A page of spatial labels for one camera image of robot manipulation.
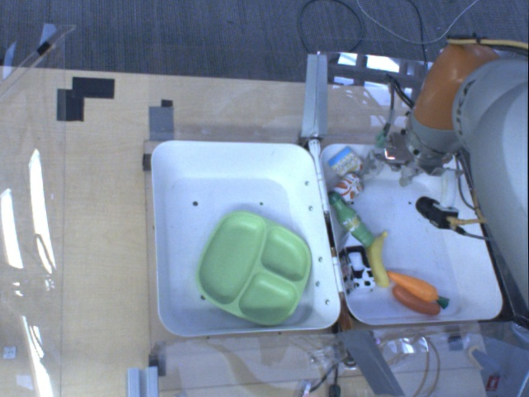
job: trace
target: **toy banana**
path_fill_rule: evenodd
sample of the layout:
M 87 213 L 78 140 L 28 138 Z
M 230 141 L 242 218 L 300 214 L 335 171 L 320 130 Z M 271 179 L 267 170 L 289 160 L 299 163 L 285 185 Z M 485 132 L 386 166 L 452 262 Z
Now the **toy banana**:
M 367 260 L 371 266 L 371 272 L 373 272 L 374 282 L 384 288 L 389 287 L 388 272 L 386 272 L 382 263 L 382 245 L 384 244 L 384 238 L 387 236 L 388 233 L 386 231 L 382 232 L 366 249 Z

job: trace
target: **green bottle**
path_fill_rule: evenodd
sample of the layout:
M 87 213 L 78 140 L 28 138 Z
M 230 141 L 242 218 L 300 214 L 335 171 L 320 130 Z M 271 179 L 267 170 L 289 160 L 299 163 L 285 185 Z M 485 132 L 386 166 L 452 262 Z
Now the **green bottle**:
M 335 209 L 341 225 L 361 242 L 362 246 L 369 247 L 374 241 L 373 234 L 367 229 L 356 211 L 346 206 L 341 196 L 334 191 L 329 193 L 329 203 Z

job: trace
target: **green plate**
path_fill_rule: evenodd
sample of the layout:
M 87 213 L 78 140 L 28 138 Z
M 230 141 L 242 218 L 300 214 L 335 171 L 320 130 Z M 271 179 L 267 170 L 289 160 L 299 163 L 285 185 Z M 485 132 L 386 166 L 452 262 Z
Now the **green plate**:
M 216 306 L 260 325 L 292 315 L 311 269 L 311 252 L 297 234 L 251 212 L 217 224 L 198 263 L 202 295 Z

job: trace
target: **wire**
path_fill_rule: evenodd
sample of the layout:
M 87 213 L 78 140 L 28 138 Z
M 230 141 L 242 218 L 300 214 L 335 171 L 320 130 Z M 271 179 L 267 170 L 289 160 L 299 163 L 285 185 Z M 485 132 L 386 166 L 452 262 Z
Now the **wire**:
M 457 158 L 457 156 L 456 156 L 456 158 L 455 158 L 455 168 L 456 168 L 457 170 L 460 170 L 460 161 L 459 161 L 459 159 Z M 460 192 L 460 197 L 461 197 L 461 201 L 463 202 L 463 204 L 464 204 L 467 208 L 472 209 L 472 210 L 475 211 L 476 208 L 475 208 L 472 204 L 470 204 L 470 203 L 466 200 L 465 196 L 463 195 L 463 189 L 462 189 L 462 186 L 461 186 L 461 175 L 458 175 L 458 176 L 457 176 L 457 189 L 458 189 L 458 191 Z
M 303 7 L 301 8 L 301 10 L 299 11 L 299 14 L 298 14 L 299 38 L 301 38 L 301 42 L 303 43 L 303 47 L 304 47 L 304 49 L 305 49 L 305 51 L 307 53 L 312 53 L 312 52 L 311 52 L 311 50 L 309 48 L 309 45 L 307 43 L 307 37 L 305 36 L 305 31 L 303 30 L 303 14 L 305 13 L 305 10 L 307 9 L 308 6 L 310 6 L 311 4 L 313 4 L 315 2 L 321 2 L 321 1 L 335 2 L 335 3 L 338 3 L 338 4 L 342 5 L 343 7 L 345 7 L 347 9 L 347 11 L 352 13 L 355 16 L 356 20 L 358 21 L 358 24 L 360 25 L 360 34 L 359 35 L 360 36 L 364 35 L 364 23 L 362 22 L 362 19 L 358 16 L 358 13 L 356 13 L 355 10 L 351 6 L 349 6 L 347 3 L 342 2 L 341 0 L 309 0 L 308 2 L 306 2 L 303 5 Z M 354 43 L 354 45 L 349 50 L 347 50 L 346 52 L 347 53 L 353 53 L 356 50 L 356 47 L 358 47 L 361 42 L 362 42 L 362 38 L 357 39 L 356 42 Z
M 447 216 L 446 220 L 450 223 L 452 227 L 461 226 L 461 225 L 471 225 L 473 223 L 487 223 L 485 219 L 459 219 L 453 216 Z
M 437 359 L 436 378 L 433 380 L 433 384 L 431 385 L 431 388 L 428 390 L 428 394 L 427 394 L 427 397 L 430 397 L 433 394 L 433 392 L 436 390 L 437 383 L 439 382 L 439 375 L 441 374 L 441 359 L 439 357 L 439 352 L 437 351 L 437 347 L 433 345 L 433 342 L 431 342 L 429 338 L 426 338 L 426 340 L 428 342 L 428 346 L 431 347 Z
M 453 38 L 448 37 L 446 39 L 448 44 L 480 44 L 480 45 L 489 45 L 491 47 L 513 47 L 516 49 L 522 49 L 529 51 L 529 45 L 522 41 L 515 40 L 490 40 L 489 38 Z
M 413 2 L 413 0 L 406 0 L 406 1 L 412 5 L 413 9 L 415 10 L 415 13 L 417 14 L 417 19 L 419 20 L 419 31 L 421 34 L 421 43 L 422 43 L 421 44 L 422 58 L 424 61 L 424 70 L 426 72 L 426 70 L 428 69 L 428 58 L 427 58 L 427 48 L 425 47 L 425 43 L 424 43 L 424 26 L 422 23 L 422 16 L 421 16 L 421 13 L 419 12 L 419 8 Z
M 424 338 L 424 341 L 426 341 L 427 345 L 428 345 L 428 341 L 427 341 L 426 337 L 423 337 L 423 338 Z M 421 384 L 419 384 L 419 386 L 417 387 L 417 390 L 415 391 L 415 393 L 413 393 L 412 397 L 417 397 L 419 395 L 419 393 L 421 392 L 422 387 L 424 386 L 424 384 L 427 381 L 427 377 L 428 377 L 428 372 L 429 371 L 430 371 L 430 352 L 427 352 L 427 361 L 426 361 L 425 366 L 424 366 L 424 374 L 422 375 Z
M 476 238 L 478 240 L 484 240 L 484 241 L 487 241 L 487 242 L 490 241 L 490 238 L 484 237 L 484 236 L 481 236 L 481 235 L 471 234 L 470 232 L 465 231 L 462 227 L 455 227 L 455 228 L 452 229 L 452 231 L 457 232 L 458 234 L 462 235 L 463 237 Z
M 311 390 L 309 391 L 309 393 L 313 393 L 314 391 L 316 391 L 318 388 L 320 388 L 322 386 L 322 384 L 326 381 L 326 379 L 328 378 L 328 376 L 331 374 L 331 372 L 335 369 L 338 368 L 338 365 L 340 365 L 341 361 L 338 361 L 337 363 L 334 363 L 328 370 L 327 372 L 325 372 L 325 375 L 317 382 L 316 385 L 313 385 L 311 386 Z
M 404 36 L 400 36 L 399 34 L 397 34 L 396 32 L 390 30 L 389 28 L 387 28 L 386 26 L 382 25 L 379 21 L 377 21 L 376 19 L 374 19 L 370 14 L 367 13 L 367 11 L 364 9 L 364 7 L 362 6 L 362 4 L 360 3 L 360 0 L 356 0 L 356 3 L 358 4 L 358 7 L 360 8 L 360 10 L 362 11 L 362 13 L 364 13 L 364 15 L 372 22 L 374 22 L 376 25 L 380 26 L 383 30 L 389 32 L 392 36 L 395 36 L 397 37 L 399 40 L 402 40 L 402 41 L 405 41 L 409 44 L 416 44 L 416 45 L 425 45 L 425 44 L 434 44 L 434 43 L 437 43 L 438 41 L 442 40 L 447 34 L 448 32 L 450 31 L 450 29 L 455 25 L 456 22 L 459 21 L 459 19 L 467 13 L 468 10 L 470 10 L 474 5 L 476 5 L 478 2 L 480 2 L 481 0 L 474 0 L 469 6 L 467 6 L 463 12 L 461 12 L 459 15 L 457 15 L 457 17 L 455 17 L 454 21 L 452 21 L 452 23 L 448 26 L 448 28 L 446 28 L 445 32 L 443 32 L 440 36 L 438 36 L 437 38 L 435 38 L 434 40 L 429 40 L 429 41 L 424 41 L 423 39 L 421 39 L 420 41 L 413 41 L 413 40 L 409 40 L 408 38 L 404 37 Z
M 400 99 L 406 104 L 409 108 L 413 109 L 415 106 L 415 102 L 411 100 L 406 93 L 404 93 L 403 89 L 401 88 L 398 81 L 390 74 L 386 74 L 386 79 L 393 84 L 393 88 L 395 90 L 395 93 L 400 97 Z

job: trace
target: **white tray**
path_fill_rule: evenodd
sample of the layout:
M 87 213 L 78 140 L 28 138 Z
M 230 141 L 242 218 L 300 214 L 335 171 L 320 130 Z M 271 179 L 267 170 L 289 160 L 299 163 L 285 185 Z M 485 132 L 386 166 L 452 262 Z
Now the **white tray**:
M 339 181 L 327 162 L 345 145 L 331 145 L 322 151 L 322 168 L 326 186 L 330 191 Z M 366 157 L 370 146 L 349 146 L 358 155 Z M 455 176 L 415 177 L 407 187 L 398 184 L 399 172 L 388 166 L 364 182 L 364 191 L 352 206 L 368 229 L 378 235 L 388 232 L 384 242 L 383 260 L 388 270 L 416 276 L 437 287 L 439 294 L 450 298 L 447 309 L 437 316 L 426 316 L 402 306 L 391 294 L 392 285 L 372 291 L 355 289 L 347 296 L 351 313 L 361 322 L 371 325 L 399 323 L 463 322 L 491 319 L 502 308 L 502 294 L 494 274 L 485 242 L 462 237 L 455 232 L 436 229 L 415 209 L 422 196 L 431 197 L 460 210 L 460 218 L 475 218 L 457 192 Z M 466 182 L 462 179 L 465 192 Z M 341 228 L 332 215 L 335 237 L 340 245 L 358 246 L 359 243 Z M 481 235 L 476 225 L 465 230 Z
M 340 312 L 312 157 L 290 144 L 167 141 L 152 155 L 158 309 L 174 334 L 323 329 Z M 213 228 L 250 210 L 299 234 L 312 253 L 307 287 L 293 316 L 262 327 L 201 299 L 198 261 Z

